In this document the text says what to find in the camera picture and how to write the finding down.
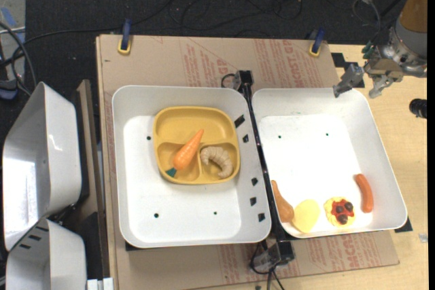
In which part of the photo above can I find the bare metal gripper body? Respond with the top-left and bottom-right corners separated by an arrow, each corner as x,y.
364,40 -> 428,81

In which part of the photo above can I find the white plastic tray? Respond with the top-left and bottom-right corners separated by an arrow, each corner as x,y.
111,84 -> 273,249
4,218 -> 88,290
1,81 -> 83,251
251,87 -> 408,240

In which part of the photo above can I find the orange sausage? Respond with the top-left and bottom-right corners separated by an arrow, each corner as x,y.
354,173 -> 375,214

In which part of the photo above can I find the thin black rod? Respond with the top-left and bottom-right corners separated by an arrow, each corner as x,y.
243,84 -> 285,244

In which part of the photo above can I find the yellow pizza with red sauce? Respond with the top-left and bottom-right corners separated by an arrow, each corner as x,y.
323,196 -> 357,228

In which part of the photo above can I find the yellow potato chip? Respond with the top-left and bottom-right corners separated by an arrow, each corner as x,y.
292,198 -> 321,234

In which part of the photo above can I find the brown chicken drumstick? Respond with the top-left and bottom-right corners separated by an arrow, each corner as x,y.
270,179 -> 296,224

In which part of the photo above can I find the beige croissant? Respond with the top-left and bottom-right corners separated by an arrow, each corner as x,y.
199,145 -> 234,180

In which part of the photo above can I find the yellow divided plate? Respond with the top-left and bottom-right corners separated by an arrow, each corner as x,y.
152,106 -> 241,185

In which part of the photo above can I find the brown cardboard board red print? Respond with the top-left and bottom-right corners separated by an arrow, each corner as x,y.
95,34 -> 400,290

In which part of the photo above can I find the orange carrot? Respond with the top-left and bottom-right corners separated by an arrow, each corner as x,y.
165,128 -> 205,179

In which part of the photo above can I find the black cylinder on white bracket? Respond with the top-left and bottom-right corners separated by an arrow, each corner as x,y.
408,98 -> 428,119

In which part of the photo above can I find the black block with thin wires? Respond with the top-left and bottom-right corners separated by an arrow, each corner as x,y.
252,240 -> 295,273
234,69 -> 254,93

